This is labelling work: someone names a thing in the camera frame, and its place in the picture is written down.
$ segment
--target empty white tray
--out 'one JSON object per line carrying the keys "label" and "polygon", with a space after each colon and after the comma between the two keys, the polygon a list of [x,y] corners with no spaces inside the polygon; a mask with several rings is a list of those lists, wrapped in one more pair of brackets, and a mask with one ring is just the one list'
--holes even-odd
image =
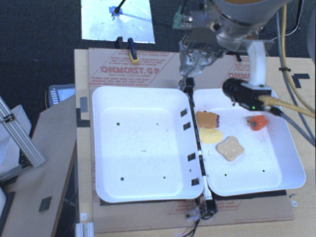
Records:
{"label": "empty white tray", "polygon": [[[267,192],[301,187],[305,172],[284,119],[266,112],[250,112],[226,97],[222,89],[194,92],[195,112],[218,114],[223,140],[235,136],[244,153],[227,161],[216,150],[218,144],[201,143],[208,185],[221,196]],[[252,116],[264,115],[268,124],[253,131]]]}
{"label": "empty white tray", "polygon": [[92,107],[101,199],[192,199],[201,194],[195,131],[182,91],[104,86],[94,91]]}

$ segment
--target wooden table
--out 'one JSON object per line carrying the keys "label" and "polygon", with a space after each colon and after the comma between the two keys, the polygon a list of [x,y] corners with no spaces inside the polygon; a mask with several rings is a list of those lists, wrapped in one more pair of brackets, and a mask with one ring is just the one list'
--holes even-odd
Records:
{"label": "wooden table", "polygon": [[[309,74],[310,79],[300,80],[302,88],[299,93],[311,106],[315,107],[315,66],[310,59],[288,58],[288,66],[292,69],[291,74]],[[279,59],[267,58],[267,85],[270,85],[278,97],[284,101],[291,102],[286,91],[281,72],[278,71]],[[89,96],[89,71],[88,51],[75,51],[75,74],[77,108],[80,107],[80,98]],[[284,112],[301,125],[298,115],[291,110]],[[90,119],[89,112],[81,113],[81,119]],[[308,124],[315,133],[315,120],[306,117]],[[294,143],[298,150],[301,162],[306,172],[306,182],[303,187],[288,190],[292,195],[291,200],[297,201],[298,206],[293,208],[295,220],[267,223],[235,224],[223,226],[199,227],[197,237],[266,237],[266,236],[315,236],[316,234],[316,181],[315,181],[315,148],[311,146],[291,126]],[[90,152],[90,130],[87,127],[78,128],[78,167],[79,167],[79,211],[85,212],[86,218],[81,218],[82,223],[92,222],[92,183],[91,183],[91,152]],[[149,231],[132,231],[96,234],[97,237],[176,237],[187,233],[188,228],[161,229]]]}

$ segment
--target red toy tomato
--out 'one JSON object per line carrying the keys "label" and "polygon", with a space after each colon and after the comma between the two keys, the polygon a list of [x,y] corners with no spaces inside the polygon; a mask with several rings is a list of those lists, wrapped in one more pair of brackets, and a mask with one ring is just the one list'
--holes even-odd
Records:
{"label": "red toy tomato", "polygon": [[249,121],[249,123],[252,130],[259,131],[260,129],[266,126],[268,121],[266,120],[264,115],[257,115],[257,116],[253,116],[251,120]]}

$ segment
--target tan bread slice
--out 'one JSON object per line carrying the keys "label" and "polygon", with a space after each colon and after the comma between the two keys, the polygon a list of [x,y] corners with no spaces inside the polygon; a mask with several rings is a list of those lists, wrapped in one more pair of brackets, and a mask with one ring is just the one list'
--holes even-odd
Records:
{"label": "tan bread slice", "polygon": [[218,127],[218,116],[215,113],[197,112],[197,126],[205,128],[217,128]]}
{"label": "tan bread slice", "polygon": [[223,139],[222,131],[216,129],[201,128],[199,129],[199,136],[201,142],[208,144],[219,143]]}
{"label": "tan bread slice", "polygon": [[244,148],[234,136],[230,136],[224,142],[218,144],[216,149],[228,161],[235,160],[244,152]]}

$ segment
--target cardboard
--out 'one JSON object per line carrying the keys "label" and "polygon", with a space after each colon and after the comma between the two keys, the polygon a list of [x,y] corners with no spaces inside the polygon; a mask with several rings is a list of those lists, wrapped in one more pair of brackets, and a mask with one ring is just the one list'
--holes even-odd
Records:
{"label": "cardboard", "polygon": [[[176,88],[180,79],[179,54],[138,51],[140,62],[130,61],[127,50],[89,49],[90,96],[103,85]],[[225,56],[195,78],[195,89],[219,88],[231,77],[249,78],[249,59]],[[100,200],[95,191],[93,127],[91,126],[92,208],[96,233],[191,227],[186,214],[196,207],[194,200],[110,204]],[[224,225],[292,220],[287,196],[218,200],[218,212],[200,225]]]}

